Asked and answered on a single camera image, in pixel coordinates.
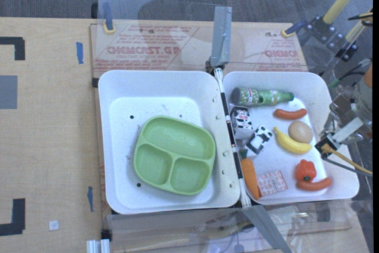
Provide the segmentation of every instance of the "wooden board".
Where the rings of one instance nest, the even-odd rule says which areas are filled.
[[[1,236],[1,252],[84,252],[87,240],[100,238],[90,23],[0,19],[1,36],[25,40],[25,60],[0,45],[0,75],[18,79],[17,109],[0,110],[0,224],[10,223],[12,200],[25,199],[25,230]],[[50,231],[53,220],[59,229]]]
[[[92,27],[94,76],[114,69],[204,71],[212,52],[213,22],[115,20],[115,32]],[[230,71],[307,71],[296,36],[286,23],[232,23]]]

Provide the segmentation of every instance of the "white plastic tray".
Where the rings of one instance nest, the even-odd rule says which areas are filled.
[[[229,207],[240,187],[217,81],[205,72],[109,71],[100,77],[99,100],[105,192],[120,214]],[[139,131],[153,116],[183,119],[208,130],[216,142],[206,188],[182,196],[144,183],[133,167]]]
[[[275,138],[276,135],[273,131],[275,126],[288,134],[288,126],[292,122],[275,118],[273,116],[275,109],[282,108],[294,111],[306,108],[308,114],[299,120],[312,127],[314,136],[310,144],[313,146],[316,144],[319,140],[318,134],[323,130],[330,111],[329,104],[332,102],[327,85],[321,77],[308,72],[230,72],[224,77],[223,83],[229,103],[231,103],[231,93],[236,87],[255,88],[257,90],[280,89],[293,92],[295,96],[293,101],[279,103],[275,106],[249,107],[253,127],[257,128],[263,125],[272,131],[273,136],[258,155],[249,152],[248,157],[253,160],[257,175],[280,170],[288,186],[287,190],[261,197],[257,200],[258,203],[270,205],[334,200],[351,198],[357,194],[359,181],[355,173],[323,161],[315,147],[312,147],[304,155],[287,152],[279,146]],[[240,141],[237,141],[237,145],[239,145],[239,148],[242,147]],[[341,146],[338,151],[350,158],[346,146]],[[333,180],[332,185],[324,190],[315,192],[296,188],[294,168],[303,158],[313,161],[315,164],[317,177],[314,181],[328,176]]]

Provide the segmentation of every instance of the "cable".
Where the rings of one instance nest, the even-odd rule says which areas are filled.
[[[233,234],[233,235],[230,237],[230,241],[229,241],[229,243],[227,244],[226,248],[225,248],[224,250],[222,250],[220,253],[225,253],[225,252],[229,249],[229,247],[232,245],[233,240],[234,240],[235,237],[236,237],[236,234]]]
[[[237,232],[236,236],[237,236],[237,244],[236,244],[235,247],[234,247],[234,252],[235,252],[235,253],[244,253],[245,248],[243,247],[243,245],[241,245],[241,244],[239,243],[238,232]]]
[[[369,58],[360,61],[359,64],[356,65],[354,68],[350,69],[349,71],[347,71],[345,74],[343,74],[339,78],[336,78],[335,80],[333,80],[332,82],[330,82],[327,85],[327,87],[329,89],[335,88],[337,85],[339,85],[339,83],[341,82],[341,80],[343,80],[343,78],[346,78],[347,76],[351,76],[351,75],[364,75],[365,73],[358,72],[358,71],[355,71],[355,70],[358,69],[358,68],[362,68],[364,66],[369,65],[371,62],[372,62],[372,59],[369,59]]]
[[[340,157],[341,159],[343,159],[344,161],[346,161],[347,163],[351,164],[354,168],[356,168],[357,170],[360,170],[366,174],[369,174],[370,176],[372,176],[372,172],[365,169],[363,166],[360,166],[358,164],[356,164],[355,162],[351,161],[349,158],[347,158],[346,156],[342,155],[341,153],[337,152],[336,150],[332,149],[332,147],[330,147],[327,143],[325,143],[322,147],[321,147],[321,150],[322,152],[324,153],[332,153],[338,157]]]
[[[368,13],[359,14],[348,18],[348,20],[361,20],[361,24],[366,27],[372,27],[374,25],[374,8]]]

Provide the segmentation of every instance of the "green plate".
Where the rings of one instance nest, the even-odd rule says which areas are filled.
[[[155,116],[141,129],[134,151],[134,170],[144,182],[169,192],[194,195],[212,174],[216,144],[194,124]]]

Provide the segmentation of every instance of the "red bell pepper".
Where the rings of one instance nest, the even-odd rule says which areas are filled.
[[[312,182],[316,174],[317,172],[312,161],[302,159],[296,166],[295,177],[299,181]]]

